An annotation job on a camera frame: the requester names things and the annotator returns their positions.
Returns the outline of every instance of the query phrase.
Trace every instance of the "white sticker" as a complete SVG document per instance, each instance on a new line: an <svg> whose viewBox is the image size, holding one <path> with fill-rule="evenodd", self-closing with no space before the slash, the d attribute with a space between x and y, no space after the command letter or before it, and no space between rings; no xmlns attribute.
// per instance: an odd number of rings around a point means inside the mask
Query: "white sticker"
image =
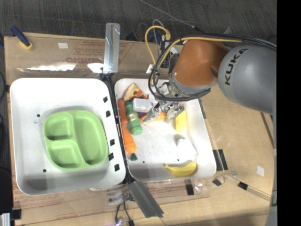
<svg viewBox="0 0 301 226"><path fill-rule="evenodd" d="M58 43L59 48L69 48L67 43Z"/></svg>
<svg viewBox="0 0 301 226"><path fill-rule="evenodd" d="M256 173L264 177L264 168L257 166Z"/></svg>

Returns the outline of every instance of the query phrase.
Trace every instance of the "hole in tray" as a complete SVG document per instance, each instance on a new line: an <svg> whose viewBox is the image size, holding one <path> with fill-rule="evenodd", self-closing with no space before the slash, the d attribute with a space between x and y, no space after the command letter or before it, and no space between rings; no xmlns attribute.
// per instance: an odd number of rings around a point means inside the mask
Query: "hole in tray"
<svg viewBox="0 0 301 226"><path fill-rule="evenodd" d="M115 168L115 171L118 171L118 170L120 169L119 164L116 164L116 165L114 166L114 168Z"/></svg>
<svg viewBox="0 0 301 226"><path fill-rule="evenodd" d="M111 153L111 154L109 154L109 161L111 161L113 158L114 158L114 154L113 153Z"/></svg>

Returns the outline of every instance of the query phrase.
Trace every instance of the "divided green plate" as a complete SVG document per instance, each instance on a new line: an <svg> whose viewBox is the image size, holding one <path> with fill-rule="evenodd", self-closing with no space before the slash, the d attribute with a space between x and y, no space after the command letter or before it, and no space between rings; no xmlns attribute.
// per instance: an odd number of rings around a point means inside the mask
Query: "divided green plate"
<svg viewBox="0 0 301 226"><path fill-rule="evenodd" d="M100 119L86 110L58 112L44 122L50 161L62 170L90 168L108 157L108 142Z"/></svg>

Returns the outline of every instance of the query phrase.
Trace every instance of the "bottle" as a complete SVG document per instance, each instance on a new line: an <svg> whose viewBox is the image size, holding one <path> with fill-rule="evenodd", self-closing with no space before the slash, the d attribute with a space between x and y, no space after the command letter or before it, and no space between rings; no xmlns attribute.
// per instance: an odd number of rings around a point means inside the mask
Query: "bottle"
<svg viewBox="0 0 301 226"><path fill-rule="evenodd" d="M126 102L126 112L127 112L127 119L130 127L130 132L133 135L141 134L143 129L140 125L140 119L138 113L134 111L133 104L130 101Z"/></svg>

